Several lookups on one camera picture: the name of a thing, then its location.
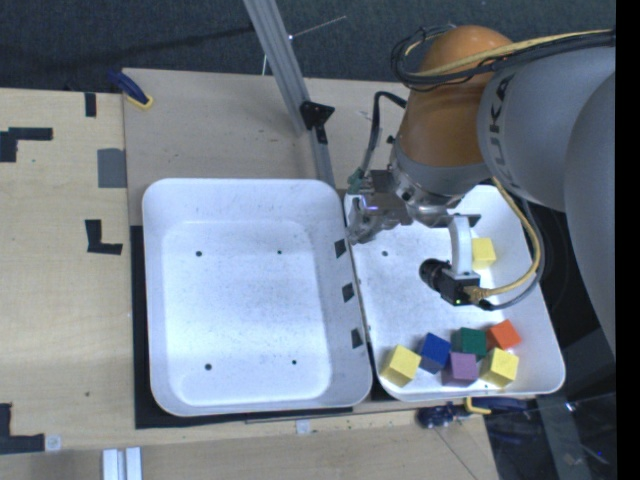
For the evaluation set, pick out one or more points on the white plastic tray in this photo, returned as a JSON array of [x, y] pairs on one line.
[[400, 298], [240, 298]]

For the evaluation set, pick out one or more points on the thin black and white rod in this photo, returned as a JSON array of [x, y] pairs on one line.
[[363, 308]]

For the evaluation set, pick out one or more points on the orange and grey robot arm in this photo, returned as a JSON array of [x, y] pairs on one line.
[[540, 133]]

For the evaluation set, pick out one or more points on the green cube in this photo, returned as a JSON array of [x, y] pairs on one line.
[[471, 340]]

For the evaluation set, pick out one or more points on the purple cube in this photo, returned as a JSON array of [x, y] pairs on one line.
[[462, 367]]

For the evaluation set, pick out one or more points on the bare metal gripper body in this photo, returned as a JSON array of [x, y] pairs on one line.
[[390, 203]]

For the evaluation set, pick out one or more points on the blue cube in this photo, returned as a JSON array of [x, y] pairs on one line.
[[436, 350]]

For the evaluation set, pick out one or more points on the orange cube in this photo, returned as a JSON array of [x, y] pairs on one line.
[[505, 334]]

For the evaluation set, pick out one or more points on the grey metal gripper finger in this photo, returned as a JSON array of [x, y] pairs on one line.
[[355, 220], [374, 229]]

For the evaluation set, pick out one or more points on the yellow cube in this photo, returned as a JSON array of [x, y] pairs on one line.
[[499, 367], [484, 252], [401, 365]]

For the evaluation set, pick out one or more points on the black cylinder on white bracket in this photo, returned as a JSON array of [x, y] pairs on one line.
[[452, 280]]

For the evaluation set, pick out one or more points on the pale wood board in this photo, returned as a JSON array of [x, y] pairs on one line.
[[210, 128]]

